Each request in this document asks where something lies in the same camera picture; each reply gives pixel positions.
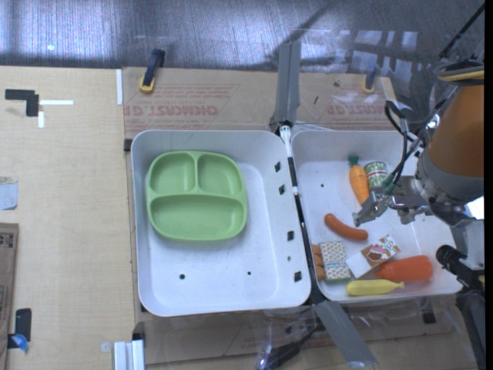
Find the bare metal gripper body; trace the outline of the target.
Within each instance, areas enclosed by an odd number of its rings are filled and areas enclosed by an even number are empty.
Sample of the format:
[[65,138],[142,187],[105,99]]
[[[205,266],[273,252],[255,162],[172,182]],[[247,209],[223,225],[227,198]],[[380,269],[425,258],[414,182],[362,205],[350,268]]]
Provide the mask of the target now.
[[385,186],[386,204],[396,210],[402,224],[409,224],[419,214],[432,215],[431,205],[438,198],[433,187],[416,175],[391,176]]

